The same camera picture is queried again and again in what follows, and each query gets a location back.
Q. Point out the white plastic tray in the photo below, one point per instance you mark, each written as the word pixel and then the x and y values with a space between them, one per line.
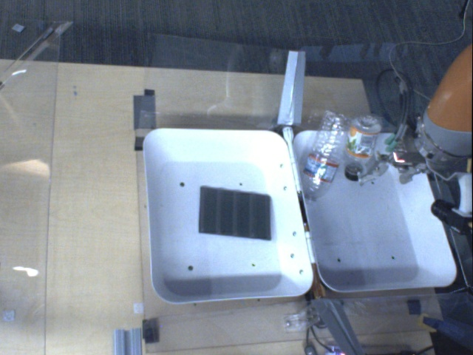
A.
pixel 373 231
pixel 221 154

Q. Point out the clear plastic water bottle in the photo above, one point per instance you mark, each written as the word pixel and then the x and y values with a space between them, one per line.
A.
pixel 325 157

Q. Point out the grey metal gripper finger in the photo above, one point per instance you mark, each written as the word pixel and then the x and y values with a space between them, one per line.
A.
pixel 412 173
pixel 373 174

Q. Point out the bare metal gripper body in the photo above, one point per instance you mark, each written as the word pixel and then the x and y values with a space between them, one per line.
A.
pixel 410 157

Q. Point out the black ribbed rectangular pad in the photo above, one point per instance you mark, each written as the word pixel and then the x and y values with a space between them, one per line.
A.
pixel 235 213

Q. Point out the black cylinder on white bracket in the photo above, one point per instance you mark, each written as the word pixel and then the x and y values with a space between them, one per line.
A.
pixel 452 211

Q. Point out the clear bottle with orange label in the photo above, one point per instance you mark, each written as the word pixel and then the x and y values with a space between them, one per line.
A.
pixel 363 139

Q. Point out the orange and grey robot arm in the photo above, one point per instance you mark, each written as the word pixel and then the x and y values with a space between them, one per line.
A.
pixel 452 98

